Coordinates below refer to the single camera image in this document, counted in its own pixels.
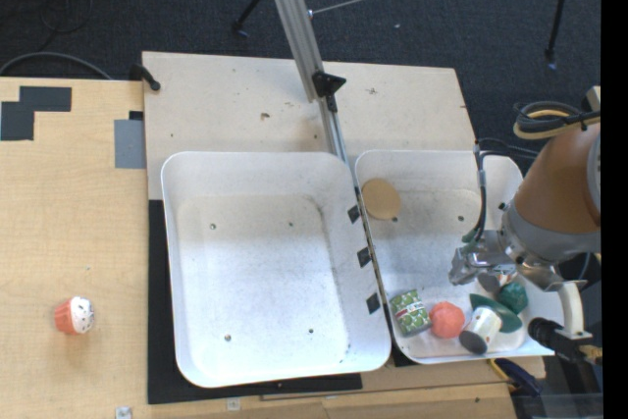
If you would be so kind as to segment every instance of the black clamp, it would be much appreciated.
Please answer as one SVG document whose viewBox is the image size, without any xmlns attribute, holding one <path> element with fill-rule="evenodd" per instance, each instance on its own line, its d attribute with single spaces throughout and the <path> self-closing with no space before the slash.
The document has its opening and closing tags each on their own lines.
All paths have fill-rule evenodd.
<svg viewBox="0 0 628 419">
<path fill-rule="evenodd" d="M 129 70 L 129 80 L 146 80 L 153 91 L 158 91 L 161 88 L 161 84 L 155 80 L 155 78 L 148 72 L 146 67 L 133 63 Z"/>
<path fill-rule="evenodd" d="M 331 112 L 337 112 L 338 105 L 334 95 L 336 94 L 336 91 L 338 91 L 346 82 L 346 79 L 318 71 L 314 73 L 312 80 L 314 82 L 316 94 L 318 94 L 320 98 L 325 97 L 327 100 L 327 108 Z"/>
</svg>

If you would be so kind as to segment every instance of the white container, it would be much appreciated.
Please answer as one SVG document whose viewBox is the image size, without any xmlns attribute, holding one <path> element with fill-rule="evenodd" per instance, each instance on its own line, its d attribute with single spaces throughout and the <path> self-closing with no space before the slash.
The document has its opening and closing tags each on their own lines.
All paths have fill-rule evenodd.
<svg viewBox="0 0 628 419">
<path fill-rule="evenodd" d="M 363 372 L 388 360 L 384 308 L 367 303 L 382 303 L 377 278 L 358 259 L 367 241 L 349 215 L 357 198 L 339 158 L 181 152 L 161 178 L 175 352 L 190 382 Z"/>
<path fill-rule="evenodd" d="M 512 160 L 485 158 L 487 178 L 486 229 L 500 226 L 501 202 L 508 202 L 521 184 L 522 176 Z M 454 250 L 461 238 L 475 225 L 480 212 L 477 167 L 471 151 L 389 151 L 373 150 L 362 154 L 355 164 L 359 186 L 380 178 L 391 183 L 401 198 L 396 221 L 367 219 L 375 257 L 386 299 L 416 288 L 430 311 L 437 302 L 447 300 L 472 314 L 470 293 L 491 296 L 478 282 L 453 286 L 447 277 Z M 562 324 L 563 313 L 558 294 L 547 293 L 521 278 L 529 298 L 519 317 L 523 327 L 511 334 L 498 333 L 484 355 L 465 349 L 458 338 L 441 339 L 428 330 L 404 337 L 392 324 L 393 340 L 399 349 L 417 363 L 531 355 L 552 355 L 531 339 L 528 323 L 538 316 Z"/>
</svg>

